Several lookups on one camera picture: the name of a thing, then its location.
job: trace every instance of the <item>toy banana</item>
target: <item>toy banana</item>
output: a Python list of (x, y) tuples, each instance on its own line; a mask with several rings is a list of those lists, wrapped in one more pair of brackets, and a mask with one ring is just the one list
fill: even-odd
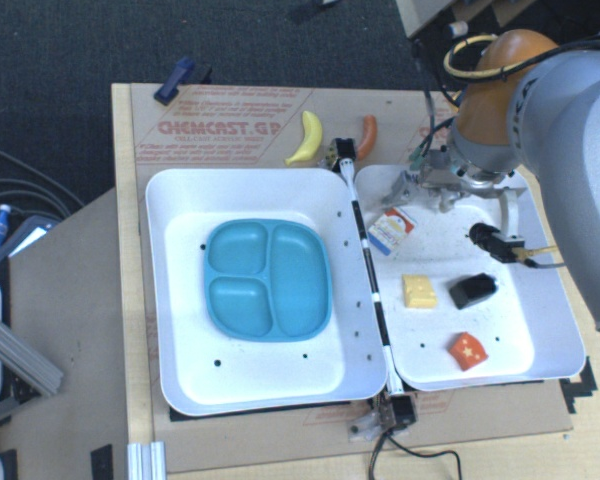
[(289, 158), (285, 158), (286, 165), (311, 160), (322, 144), (322, 123), (317, 115), (305, 110), (302, 112), (302, 125), (304, 126), (304, 139), (296, 152)]

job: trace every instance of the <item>white container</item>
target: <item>white container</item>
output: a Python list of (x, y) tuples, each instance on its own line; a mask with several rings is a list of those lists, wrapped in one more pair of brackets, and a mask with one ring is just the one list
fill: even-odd
[[(404, 166), (371, 166), (356, 186), (365, 222), (382, 212)], [(519, 188), (520, 233), (546, 244), (530, 191)], [(378, 325), (349, 191), (327, 170), (172, 169), (146, 190), (156, 293), (160, 378), (167, 402), (190, 416), (367, 399), (387, 379)], [(408, 208), (418, 223), (390, 256), (373, 254), (396, 369), (416, 389), (438, 390), (568, 377), (584, 365), (580, 335), (555, 270), (503, 265), (465, 236), (476, 222), (500, 225), (497, 199), (470, 197), (441, 213), (436, 198)], [(231, 338), (212, 322), (204, 296), (201, 248), (218, 225), (271, 218), (304, 224), (327, 249), (333, 307), (327, 327), (305, 341)], [(498, 281), (488, 301), (455, 308), (448, 289), (486, 272)], [(403, 304), (402, 274), (430, 277), (438, 306)], [(489, 359), (463, 372), (447, 352), (468, 331)]]
[[(404, 166), (374, 165), (362, 169), (356, 187), (365, 223), (382, 214), (381, 199)], [(518, 234), (535, 249), (547, 245), (531, 190), (516, 174), (498, 188), (517, 198)], [(576, 375), (585, 351), (571, 305), (557, 269), (503, 264), (468, 238), (478, 223), (503, 228), (497, 198), (471, 196), (453, 210), (439, 210), (439, 197), (422, 191), (405, 206), (418, 225), (390, 256), (372, 248), (396, 369), (410, 386), (425, 390), (506, 382), (525, 382)], [(540, 262), (551, 263), (551, 257)], [(489, 299), (458, 310), (449, 288), (480, 273), (493, 276), (498, 289)], [(426, 275), (438, 298), (434, 309), (411, 309), (403, 303), (401, 275)], [(477, 337), (489, 359), (462, 371), (448, 353), (462, 332)]]
[[(202, 416), (373, 397), (387, 366), (346, 185), (322, 169), (183, 169), (146, 190), (160, 378), (168, 403)], [(304, 224), (323, 240), (333, 307), (326, 328), (299, 342), (231, 338), (205, 305), (201, 245), (241, 218)]]

